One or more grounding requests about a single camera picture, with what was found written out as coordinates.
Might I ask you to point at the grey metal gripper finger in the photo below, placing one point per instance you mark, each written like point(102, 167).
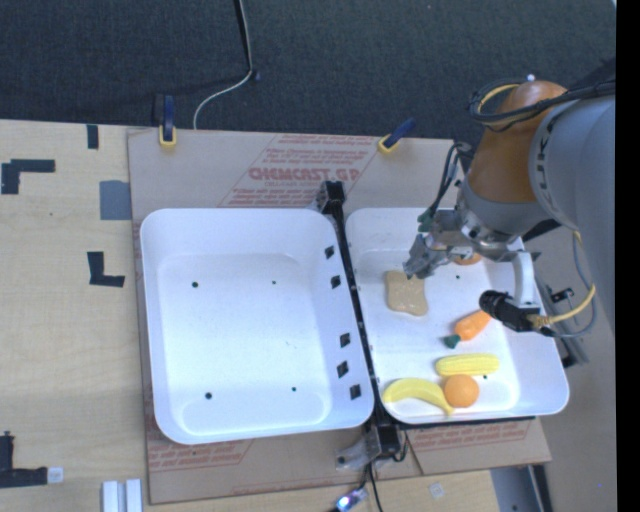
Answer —
point(414, 257)
point(433, 265)

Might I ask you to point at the thin black rod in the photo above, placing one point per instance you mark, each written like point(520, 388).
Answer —
point(357, 305)

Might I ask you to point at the orange round toy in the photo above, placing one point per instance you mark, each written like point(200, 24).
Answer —
point(469, 259)

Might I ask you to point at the yellow corn cob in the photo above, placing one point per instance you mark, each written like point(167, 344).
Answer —
point(467, 365)

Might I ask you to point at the orange round fruit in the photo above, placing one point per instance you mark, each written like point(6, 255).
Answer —
point(461, 391)

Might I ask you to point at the brown cardboard board red print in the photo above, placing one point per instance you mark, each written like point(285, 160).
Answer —
point(210, 165)

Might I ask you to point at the orange carrot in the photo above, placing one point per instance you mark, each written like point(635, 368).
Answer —
point(472, 325)

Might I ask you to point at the tan bread slice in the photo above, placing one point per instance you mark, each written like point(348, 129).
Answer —
point(406, 297)

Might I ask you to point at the yellow banana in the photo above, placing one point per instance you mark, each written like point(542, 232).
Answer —
point(417, 390)

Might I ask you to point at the black cylinder on white bracket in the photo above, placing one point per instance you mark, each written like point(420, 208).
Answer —
point(507, 310)

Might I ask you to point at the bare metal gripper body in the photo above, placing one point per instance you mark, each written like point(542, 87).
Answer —
point(457, 235)

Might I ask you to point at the white plastic tray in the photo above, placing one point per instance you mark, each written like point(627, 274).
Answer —
point(475, 290)
point(240, 325)

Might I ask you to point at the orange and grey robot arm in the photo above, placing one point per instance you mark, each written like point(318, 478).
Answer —
point(560, 165)

